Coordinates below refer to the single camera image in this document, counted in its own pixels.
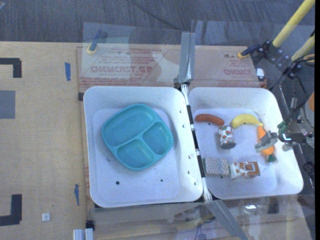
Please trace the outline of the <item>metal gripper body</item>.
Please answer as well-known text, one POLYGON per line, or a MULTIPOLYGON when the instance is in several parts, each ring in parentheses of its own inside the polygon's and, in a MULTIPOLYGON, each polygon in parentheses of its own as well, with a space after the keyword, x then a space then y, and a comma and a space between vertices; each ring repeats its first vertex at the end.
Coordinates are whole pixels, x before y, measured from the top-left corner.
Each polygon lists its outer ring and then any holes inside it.
POLYGON ((277 125, 278 138, 289 144, 308 144, 315 148, 314 122, 298 116, 295 120, 283 120, 277 125))

